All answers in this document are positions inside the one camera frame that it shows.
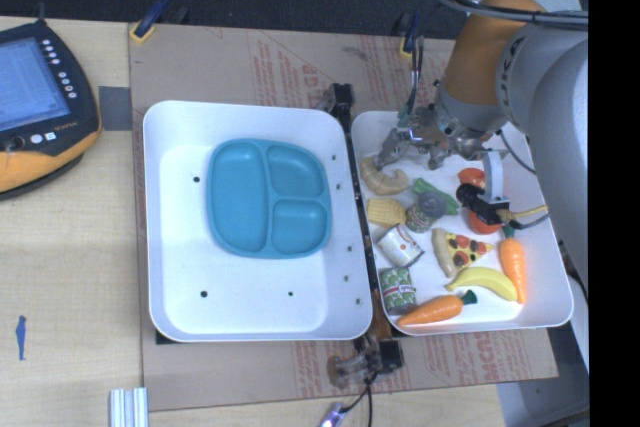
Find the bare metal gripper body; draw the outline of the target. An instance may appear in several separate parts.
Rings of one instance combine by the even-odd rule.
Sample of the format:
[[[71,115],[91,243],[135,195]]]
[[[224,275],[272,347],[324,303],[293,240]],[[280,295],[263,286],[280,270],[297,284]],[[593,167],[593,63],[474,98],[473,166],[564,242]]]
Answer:
[[[441,145],[466,160],[481,159],[486,151],[484,144],[493,135],[491,131],[468,127],[439,104],[414,107],[412,111],[404,106],[398,114],[398,128],[413,131],[418,139],[413,145],[421,153],[428,153],[433,145]]]

